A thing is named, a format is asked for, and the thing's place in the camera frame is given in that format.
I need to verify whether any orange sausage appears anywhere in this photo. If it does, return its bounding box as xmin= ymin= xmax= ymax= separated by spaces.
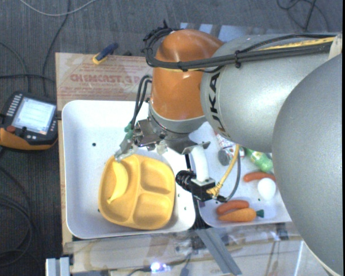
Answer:
xmin=216 ymin=200 xmax=250 ymax=215
xmin=243 ymin=171 xmax=277 ymax=183

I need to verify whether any brown cardboard board red print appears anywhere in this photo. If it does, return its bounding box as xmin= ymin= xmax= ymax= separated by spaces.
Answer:
xmin=55 ymin=52 xmax=153 ymax=248

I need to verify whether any yellow banana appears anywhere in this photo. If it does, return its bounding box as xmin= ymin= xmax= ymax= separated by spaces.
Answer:
xmin=106 ymin=160 xmax=129 ymax=205

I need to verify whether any white egg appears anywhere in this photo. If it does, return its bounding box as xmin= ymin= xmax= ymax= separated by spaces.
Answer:
xmin=257 ymin=177 xmax=277 ymax=200

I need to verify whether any white plastic tray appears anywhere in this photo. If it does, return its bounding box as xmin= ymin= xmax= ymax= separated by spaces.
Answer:
xmin=187 ymin=121 xmax=293 ymax=229
xmin=61 ymin=99 xmax=197 ymax=240

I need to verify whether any black cylinder on white bracket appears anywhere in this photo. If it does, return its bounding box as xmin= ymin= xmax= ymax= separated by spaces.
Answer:
xmin=175 ymin=141 xmax=217 ymax=202

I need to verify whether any orange carrot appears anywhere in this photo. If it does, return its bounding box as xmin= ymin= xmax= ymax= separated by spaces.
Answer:
xmin=218 ymin=208 xmax=265 ymax=223

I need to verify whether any green plastic bottle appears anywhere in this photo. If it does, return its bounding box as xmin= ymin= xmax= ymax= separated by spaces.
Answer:
xmin=245 ymin=147 xmax=274 ymax=174

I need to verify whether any grey oval piece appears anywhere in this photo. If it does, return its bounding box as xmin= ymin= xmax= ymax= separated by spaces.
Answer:
xmin=217 ymin=149 xmax=231 ymax=167

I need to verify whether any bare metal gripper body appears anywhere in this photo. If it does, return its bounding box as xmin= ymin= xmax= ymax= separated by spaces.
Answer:
xmin=131 ymin=117 xmax=198 ymax=155

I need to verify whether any yellow divided plate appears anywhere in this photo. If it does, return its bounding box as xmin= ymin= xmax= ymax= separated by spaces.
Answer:
xmin=98 ymin=154 xmax=177 ymax=231

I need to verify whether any white packet red print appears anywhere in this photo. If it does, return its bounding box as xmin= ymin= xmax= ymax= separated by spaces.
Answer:
xmin=214 ymin=133 xmax=246 ymax=158

